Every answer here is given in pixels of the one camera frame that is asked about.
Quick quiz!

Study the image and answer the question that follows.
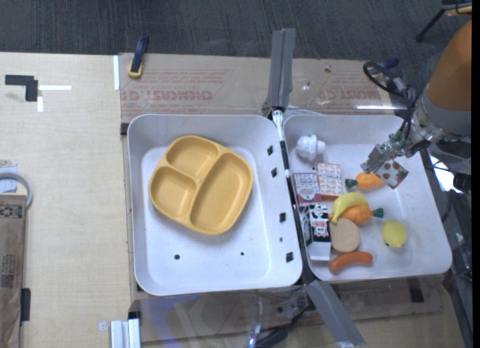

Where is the yellow divided plate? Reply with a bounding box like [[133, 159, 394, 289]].
[[148, 134, 255, 237]]

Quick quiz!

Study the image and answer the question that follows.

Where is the brown paper bag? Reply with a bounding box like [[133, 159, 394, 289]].
[[0, 193, 29, 348]]

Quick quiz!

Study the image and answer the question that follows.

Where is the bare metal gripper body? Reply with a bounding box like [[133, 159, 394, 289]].
[[373, 114, 465, 158]]

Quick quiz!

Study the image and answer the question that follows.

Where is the white can orange fruit print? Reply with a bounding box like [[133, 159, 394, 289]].
[[374, 157, 410, 191]]

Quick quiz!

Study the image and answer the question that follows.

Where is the white tape roll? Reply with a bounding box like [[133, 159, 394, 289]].
[[0, 170, 35, 209]]

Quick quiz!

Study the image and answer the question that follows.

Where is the orange print white carton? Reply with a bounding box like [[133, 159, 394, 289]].
[[316, 162, 344, 201]]

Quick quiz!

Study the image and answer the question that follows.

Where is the cow print milk carton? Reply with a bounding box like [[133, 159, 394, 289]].
[[301, 203, 333, 263]]

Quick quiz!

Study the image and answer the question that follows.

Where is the brown cardboard board red print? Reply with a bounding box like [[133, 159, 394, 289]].
[[118, 52, 444, 344]]

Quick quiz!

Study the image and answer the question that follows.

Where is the pink soup carton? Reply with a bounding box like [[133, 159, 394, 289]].
[[292, 172, 323, 207]]

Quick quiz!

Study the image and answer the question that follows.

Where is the round tan bread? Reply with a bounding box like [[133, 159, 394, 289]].
[[328, 217, 362, 254]]

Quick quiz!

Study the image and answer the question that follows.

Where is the white plastic tray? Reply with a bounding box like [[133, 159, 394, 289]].
[[126, 113, 304, 297], [281, 114, 454, 284]]

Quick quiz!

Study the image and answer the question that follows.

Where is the orange sausage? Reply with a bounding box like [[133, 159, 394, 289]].
[[328, 250, 374, 275]]

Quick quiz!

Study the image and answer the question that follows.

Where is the white bumpy toy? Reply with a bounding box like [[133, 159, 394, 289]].
[[295, 134, 326, 162]]

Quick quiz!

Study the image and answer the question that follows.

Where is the orange carrot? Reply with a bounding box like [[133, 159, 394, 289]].
[[328, 205, 385, 227], [344, 172, 386, 192]]

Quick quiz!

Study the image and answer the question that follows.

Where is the yellow lemon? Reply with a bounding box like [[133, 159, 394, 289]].
[[381, 219, 409, 249]]

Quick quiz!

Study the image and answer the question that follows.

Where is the yellow banana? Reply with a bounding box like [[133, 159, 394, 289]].
[[330, 191, 370, 225]]

